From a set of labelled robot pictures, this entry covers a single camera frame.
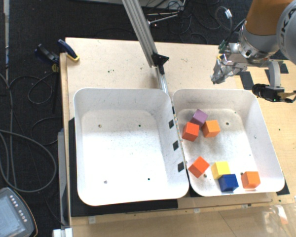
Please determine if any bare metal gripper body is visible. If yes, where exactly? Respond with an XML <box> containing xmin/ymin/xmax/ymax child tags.
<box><xmin>221</xmin><ymin>42</ymin><xmax>249</xmax><ymax>72</ymax></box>

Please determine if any purple cube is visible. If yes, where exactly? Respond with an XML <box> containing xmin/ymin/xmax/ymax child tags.
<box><xmin>190</xmin><ymin>109</ymin><xmax>209</xmax><ymax>128</ymax></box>

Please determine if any orange cube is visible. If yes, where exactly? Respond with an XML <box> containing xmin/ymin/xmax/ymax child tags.
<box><xmin>201</xmin><ymin>119</ymin><xmax>221</xmax><ymax>138</ymax></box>
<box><xmin>241</xmin><ymin>171</ymin><xmax>261</xmax><ymax>190</ymax></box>

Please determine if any red-orange cube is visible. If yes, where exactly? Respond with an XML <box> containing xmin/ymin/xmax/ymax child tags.
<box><xmin>188</xmin><ymin>156</ymin><xmax>210</xmax><ymax>179</ymax></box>
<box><xmin>182</xmin><ymin>121</ymin><xmax>200</xmax><ymax>142</ymax></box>

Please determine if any white plastic tray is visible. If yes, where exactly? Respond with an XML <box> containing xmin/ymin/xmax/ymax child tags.
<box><xmin>73</xmin><ymin>87</ymin><xmax>190</xmax><ymax>206</ymax></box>
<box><xmin>172</xmin><ymin>88</ymin><xmax>286</xmax><ymax>198</ymax></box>

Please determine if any yellow cube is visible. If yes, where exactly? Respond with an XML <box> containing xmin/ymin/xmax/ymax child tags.
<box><xmin>211</xmin><ymin>161</ymin><xmax>231</xmax><ymax>180</ymax></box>

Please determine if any pale wood board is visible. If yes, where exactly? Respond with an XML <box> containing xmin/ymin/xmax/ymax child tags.
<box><xmin>65</xmin><ymin>37</ymin><xmax>274</xmax><ymax>210</ymax></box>

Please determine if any blue cube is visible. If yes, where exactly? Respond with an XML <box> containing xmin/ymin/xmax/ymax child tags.
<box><xmin>218</xmin><ymin>173</ymin><xmax>239</xmax><ymax>193</ymax></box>

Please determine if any black cylinder on white bracket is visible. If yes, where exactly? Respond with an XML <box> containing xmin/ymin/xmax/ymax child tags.
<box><xmin>252</xmin><ymin>59</ymin><xmax>286</xmax><ymax>102</ymax></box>

